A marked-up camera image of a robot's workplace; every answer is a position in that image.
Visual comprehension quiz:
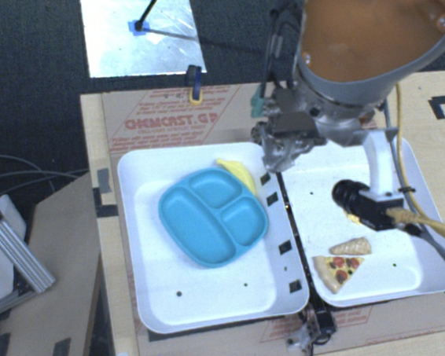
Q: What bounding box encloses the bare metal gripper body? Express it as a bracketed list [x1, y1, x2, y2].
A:
[262, 80, 374, 155]

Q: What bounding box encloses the yellow banana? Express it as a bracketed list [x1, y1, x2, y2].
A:
[215, 154, 258, 199]

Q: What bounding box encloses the thin black rod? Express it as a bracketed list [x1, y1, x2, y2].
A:
[276, 167, 317, 310]

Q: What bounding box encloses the pale yellow toy food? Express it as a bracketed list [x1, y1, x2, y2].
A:
[344, 208, 365, 226]

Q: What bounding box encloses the blue divided plate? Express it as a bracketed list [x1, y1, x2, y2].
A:
[154, 162, 274, 275]

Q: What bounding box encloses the brown cardboard board, red print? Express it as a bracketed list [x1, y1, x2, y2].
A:
[101, 58, 445, 356]

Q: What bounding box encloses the beige bread piece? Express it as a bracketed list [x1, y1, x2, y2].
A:
[328, 235, 373, 259]

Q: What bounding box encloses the pizza slice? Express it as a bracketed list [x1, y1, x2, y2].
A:
[311, 250, 369, 297]

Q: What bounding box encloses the white plastic tray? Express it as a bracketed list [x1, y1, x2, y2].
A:
[115, 133, 314, 338]
[273, 129, 445, 314]

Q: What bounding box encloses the black cylinder on white bracket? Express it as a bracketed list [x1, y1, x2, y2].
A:
[325, 126, 410, 237]

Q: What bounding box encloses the black block with thin wires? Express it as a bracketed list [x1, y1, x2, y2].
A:
[312, 304, 340, 339]

